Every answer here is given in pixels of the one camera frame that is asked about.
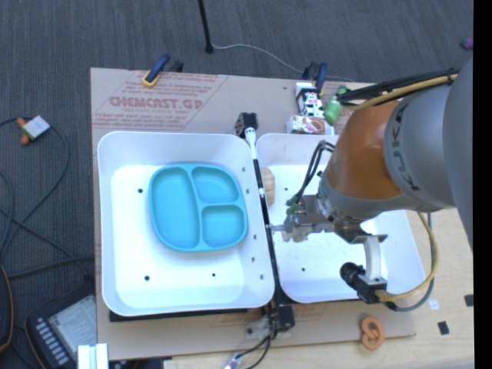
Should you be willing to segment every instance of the blue plate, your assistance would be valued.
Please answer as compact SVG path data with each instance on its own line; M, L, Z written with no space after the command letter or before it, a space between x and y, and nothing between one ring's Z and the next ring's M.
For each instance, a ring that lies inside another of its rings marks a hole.
M160 241L177 251L213 251L238 244L248 230L241 188L216 165L173 164L149 187L151 221Z

